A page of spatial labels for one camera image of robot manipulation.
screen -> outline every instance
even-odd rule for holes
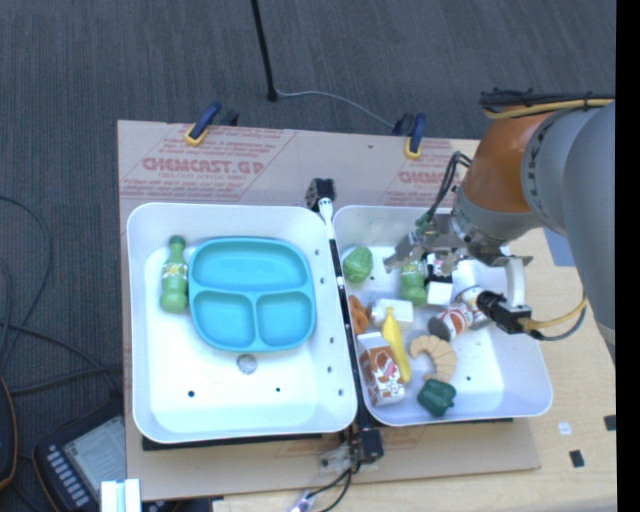
[[[100,500],[100,484],[107,480],[124,480],[124,418],[116,416],[63,447],[96,501]]]

yellow cable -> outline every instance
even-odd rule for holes
[[[551,110],[562,110],[569,108],[581,108],[581,107],[604,107],[614,100],[611,99],[588,99],[588,100],[571,100],[571,101],[559,101],[555,103],[541,103],[540,105],[533,105],[531,107],[524,107],[516,110],[504,110],[502,112],[494,112],[489,109],[484,109],[485,114],[490,119],[508,119],[511,117],[529,116],[533,114],[541,114],[543,112],[549,112]]]
[[[520,323],[520,325],[522,325],[525,331],[544,329],[545,327],[551,327],[553,325],[558,325],[558,324],[561,324],[562,322],[566,322],[571,317],[580,313],[580,311],[582,311],[586,307],[587,307],[587,298],[584,297],[580,301],[580,304],[578,304],[573,310],[569,311],[569,313],[561,317],[555,318],[553,320],[546,320],[546,321],[533,320],[532,318],[519,318],[518,322]]]

soda can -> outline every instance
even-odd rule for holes
[[[470,286],[462,290],[454,299],[454,302],[462,302],[467,305],[473,315],[473,322],[470,329],[476,330],[487,325],[491,320],[480,309],[478,309],[478,295],[484,291],[479,286]]]
[[[429,332],[445,341],[453,340],[473,323],[473,313],[464,302],[451,304],[429,319]]]

dark gray floor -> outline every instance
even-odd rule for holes
[[[32,208],[51,271],[27,325],[104,365],[121,361],[116,122],[191,122],[214,100],[243,126],[388,134],[405,111],[428,137],[479,138],[494,87],[614,93],[615,0],[262,0],[276,87],[337,94],[266,100],[249,0],[0,3],[0,196]],[[11,320],[36,296],[46,239],[0,201]],[[0,318],[7,309],[0,275]],[[3,353],[10,389],[90,367],[32,335]],[[108,398],[100,376],[14,397],[19,449]],[[49,510],[29,463],[16,484]],[[15,487],[0,510],[26,511]]]

white tray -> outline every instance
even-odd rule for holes
[[[291,350],[253,353],[214,348],[190,312],[160,309],[160,269],[171,235],[198,244],[219,236],[286,240],[306,256],[316,324]],[[133,352],[133,417],[159,443],[337,432],[354,419],[357,398],[326,226],[301,207],[148,203],[127,222]]]
[[[333,225],[341,260],[357,245],[366,245],[374,255],[372,279],[357,285],[347,282],[348,294],[356,295],[363,305],[379,298],[399,298],[399,271],[387,274],[382,261],[414,229],[416,219],[424,212],[422,208],[347,206],[335,214]],[[464,261],[455,272],[452,296],[473,285],[506,293],[505,271]],[[413,328],[403,331],[405,346],[414,337],[427,334],[429,318],[441,310],[438,306],[415,308]],[[371,414],[385,425],[408,426],[537,416],[550,407],[551,383],[536,340],[526,335],[508,335],[492,324],[476,331],[467,329],[451,344],[458,363],[450,384],[457,395],[455,405],[444,416],[432,416],[417,401],[424,384],[423,374],[434,371],[426,354],[416,359],[409,356],[412,378],[400,402],[374,407],[363,380],[363,394]]]

